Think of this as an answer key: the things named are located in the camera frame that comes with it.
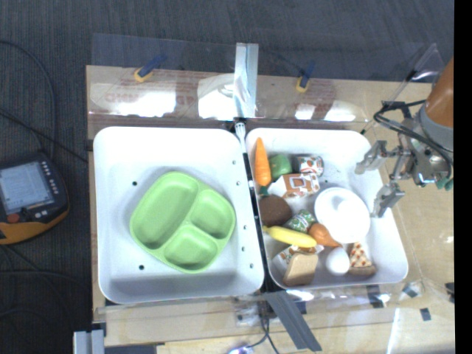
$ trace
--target banana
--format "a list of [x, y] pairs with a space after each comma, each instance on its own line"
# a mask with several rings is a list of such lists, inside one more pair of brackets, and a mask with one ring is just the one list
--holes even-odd
[[263, 226], [263, 231], [267, 232], [275, 240], [290, 245], [296, 245], [301, 248], [313, 248], [316, 245], [316, 240], [309, 234], [298, 232], [290, 228], [281, 226]]

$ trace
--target black floor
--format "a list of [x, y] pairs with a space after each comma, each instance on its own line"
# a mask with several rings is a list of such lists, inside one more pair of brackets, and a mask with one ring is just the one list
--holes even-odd
[[[56, 138], [71, 202], [55, 228], [0, 247], [0, 353], [71, 353], [72, 331], [90, 329], [85, 66], [97, 33], [252, 42], [293, 58], [315, 54], [323, 66], [314, 77], [402, 80], [432, 44], [445, 63], [453, 55], [454, 0], [0, 0], [0, 40], [38, 58], [55, 95], [32, 58], [1, 43], [1, 111]], [[0, 143], [0, 161], [39, 148], [31, 131], [2, 117]]]

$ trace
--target green patterned can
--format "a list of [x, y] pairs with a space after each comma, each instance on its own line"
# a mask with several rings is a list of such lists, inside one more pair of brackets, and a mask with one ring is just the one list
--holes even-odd
[[301, 209], [298, 214], [292, 216], [285, 223], [285, 227], [292, 228], [294, 231], [308, 233], [309, 228], [315, 222], [315, 217], [309, 211]]

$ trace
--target brown ball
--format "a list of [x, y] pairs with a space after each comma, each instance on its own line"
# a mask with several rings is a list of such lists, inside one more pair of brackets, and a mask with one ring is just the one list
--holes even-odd
[[262, 197], [259, 201], [260, 220], [265, 226], [281, 226], [292, 217], [287, 201], [277, 195]]

